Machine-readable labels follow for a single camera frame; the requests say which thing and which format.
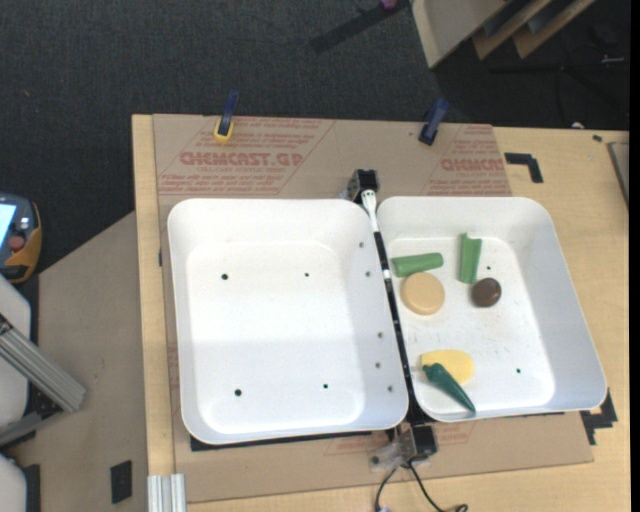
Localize white plastic tray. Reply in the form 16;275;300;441
166;197;410;446
375;195;609;423

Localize thin black and white rod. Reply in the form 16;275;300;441
361;188;418;422

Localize light green cucumber piece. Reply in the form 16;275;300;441
390;252;445;278

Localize brown cardboard board red print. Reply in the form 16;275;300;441
151;113;596;504

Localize beige round biscuit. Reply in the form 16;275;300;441
401;271;446;316

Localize light green celery stick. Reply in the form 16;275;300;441
458;232;483;285

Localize brown round biscuit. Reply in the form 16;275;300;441
470;277;503;308

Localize yellow oval toy food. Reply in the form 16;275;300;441
418;349;476;387

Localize dark green chili pepper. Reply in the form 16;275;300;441
422;362;477;414

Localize black block with thin wires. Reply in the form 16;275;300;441
369;424;440;472
348;168;380;203

